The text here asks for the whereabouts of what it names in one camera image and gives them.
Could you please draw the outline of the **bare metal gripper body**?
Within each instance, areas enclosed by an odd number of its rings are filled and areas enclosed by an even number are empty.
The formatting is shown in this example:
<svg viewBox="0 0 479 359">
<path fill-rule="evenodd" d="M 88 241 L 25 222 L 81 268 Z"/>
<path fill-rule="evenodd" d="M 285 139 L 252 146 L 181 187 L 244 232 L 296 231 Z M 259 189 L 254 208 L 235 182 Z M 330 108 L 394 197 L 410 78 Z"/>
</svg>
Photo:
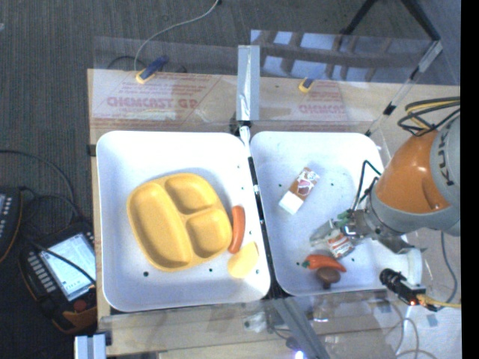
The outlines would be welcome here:
<svg viewBox="0 0 479 359">
<path fill-rule="evenodd" d="M 350 225 L 355 226 L 366 238 L 379 242 L 394 254 L 406 254 L 412 246 L 402 239 L 402 234 L 387 227 L 372 210 L 356 210 L 350 216 Z"/>
</svg>

